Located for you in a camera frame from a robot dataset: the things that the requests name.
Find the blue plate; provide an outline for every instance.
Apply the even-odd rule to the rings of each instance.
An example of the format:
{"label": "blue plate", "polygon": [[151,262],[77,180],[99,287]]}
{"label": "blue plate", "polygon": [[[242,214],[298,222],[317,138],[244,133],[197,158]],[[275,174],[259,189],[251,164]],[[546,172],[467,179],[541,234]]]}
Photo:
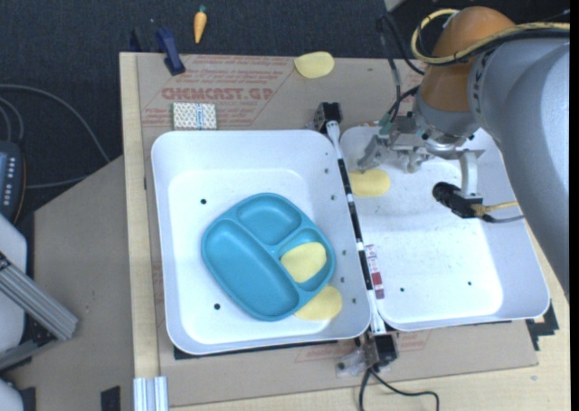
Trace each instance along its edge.
{"label": "blue plate", "polygon": [[[326,263],[295,282],[280,262],[292,248],[318,242]],[[201,240],[205,265],[242,308],[260,320],[281,320],[299,310],[329,281],[336,256],[318,227],[287,198],[257,194],[213,221]]]}

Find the black carpet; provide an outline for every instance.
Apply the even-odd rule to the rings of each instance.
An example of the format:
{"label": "black carpet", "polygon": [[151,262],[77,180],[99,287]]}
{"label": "black carpet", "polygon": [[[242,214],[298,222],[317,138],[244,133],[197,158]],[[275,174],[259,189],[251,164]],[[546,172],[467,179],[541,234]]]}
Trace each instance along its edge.
{"label": "black carpet", "polygon": [[[192,20],[201,4],[210,21],[195,45]],[[473,4],[522,23],[560,14],[570,0],[407,0],[393,16],[407,42],[419,20],[436,8]],[[294,56],[325,50],[336,57],[399,58],[394,38],[384,48],[375,31],[376,17],[385,12],[383,0],[0,0],[0,84],[32,86],[67,101],[107,156],[116,158],[122,153],[119,52],[130,50],[136,27],[152,43],[155,30],[168,27],[181,53]],[[0,90],[0,96],[22,114],[29,185],[80,177],[105,165],[86,129],[61,104],[22,91]],[[17,137],[16,117],[0,107]],[[0,117],[0,139],[6,136]],[[23,215],[68,187],[30,188]]]}

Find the black device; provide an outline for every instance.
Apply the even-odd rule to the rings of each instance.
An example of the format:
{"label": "black device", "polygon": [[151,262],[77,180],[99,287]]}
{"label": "black device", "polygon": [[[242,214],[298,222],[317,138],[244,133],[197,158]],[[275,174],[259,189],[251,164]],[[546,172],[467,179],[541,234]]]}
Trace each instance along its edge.
{"label": "black device", "polygon": [[17,144],[0,141],[0,214],[14,221],[24,192],[24,158]]}
{"label": "black device", "polygon": [[452,212],[461,218],[475,218],[477,214],[473,205],[482,205],[482,197],[466,197],[460,188],[448,183],[437,183],[432,189],[432,195],[437,202],[447,206]]}

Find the toy carrot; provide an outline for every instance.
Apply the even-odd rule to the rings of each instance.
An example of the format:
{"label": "toy carrot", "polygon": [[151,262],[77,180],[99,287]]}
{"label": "toy carrot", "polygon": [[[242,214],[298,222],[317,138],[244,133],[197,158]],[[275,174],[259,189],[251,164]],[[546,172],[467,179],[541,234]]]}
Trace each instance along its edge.
{"label": "toy carrot", "polygon": [[199,11],[195,14],[193,19],[193,31],[195,33],[195,44],[199,44],[201,41],[201,36],[207,24],[207,13],[205,12],[205,6],[201,5]]}

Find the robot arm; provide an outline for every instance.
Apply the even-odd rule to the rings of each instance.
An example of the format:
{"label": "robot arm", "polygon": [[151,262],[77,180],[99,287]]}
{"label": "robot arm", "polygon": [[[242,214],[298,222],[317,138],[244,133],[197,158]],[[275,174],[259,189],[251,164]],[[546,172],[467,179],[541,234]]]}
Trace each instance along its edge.
{"label": "robot arm", "polygon": [[[426,56],[418,50],[420,31],[445,15],[437,57]],[[431,156],[456,158],[477,129],[486,130],[568,300],[569,47],[567,24],[515,25],[477,6],[430,15],[412,41],[415,57],[429,63],[412,118],[381,121],[383,136],[358,162],[366,169],[380,148],[402,151],[412,173]]]}

